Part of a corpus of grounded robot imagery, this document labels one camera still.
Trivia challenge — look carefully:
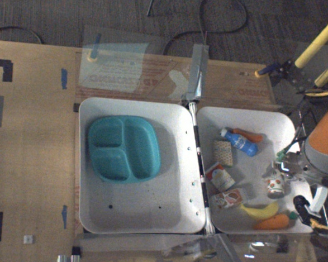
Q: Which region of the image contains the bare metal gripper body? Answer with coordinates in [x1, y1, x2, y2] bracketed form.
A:
[272, 148, 311, 181]

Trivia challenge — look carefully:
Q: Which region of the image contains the white can red print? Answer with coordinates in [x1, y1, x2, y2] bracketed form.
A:
[265, 174, 287, 200]

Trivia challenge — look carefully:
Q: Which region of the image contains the yellow banana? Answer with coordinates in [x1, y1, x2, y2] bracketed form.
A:
[239, 198, 281, 222]

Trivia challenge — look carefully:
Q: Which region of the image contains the blue bottle white cap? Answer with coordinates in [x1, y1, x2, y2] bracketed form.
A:
[218, 127, 260, 158]

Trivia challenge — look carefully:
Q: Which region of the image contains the orange carrot green top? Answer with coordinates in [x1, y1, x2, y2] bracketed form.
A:
[253, 208, 300, 233]

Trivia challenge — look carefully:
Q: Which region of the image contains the white plastic tray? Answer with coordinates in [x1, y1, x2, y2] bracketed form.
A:
[70, 96, 215, 242]
[187, 105, 322, 241]

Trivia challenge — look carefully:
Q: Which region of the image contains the brown and white packet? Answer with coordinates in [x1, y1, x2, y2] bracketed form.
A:
[209, 187, 246, 211]

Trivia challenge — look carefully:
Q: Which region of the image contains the white and orange carton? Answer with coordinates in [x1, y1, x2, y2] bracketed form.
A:
[203, 161, 237, 194]

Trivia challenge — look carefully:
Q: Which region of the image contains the teal divided plate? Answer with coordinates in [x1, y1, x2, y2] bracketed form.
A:
[84, 112, 164, 187]

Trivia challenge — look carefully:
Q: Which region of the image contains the black cylinder on white bracket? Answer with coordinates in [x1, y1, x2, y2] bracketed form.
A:
[291, 183, 328, 228]

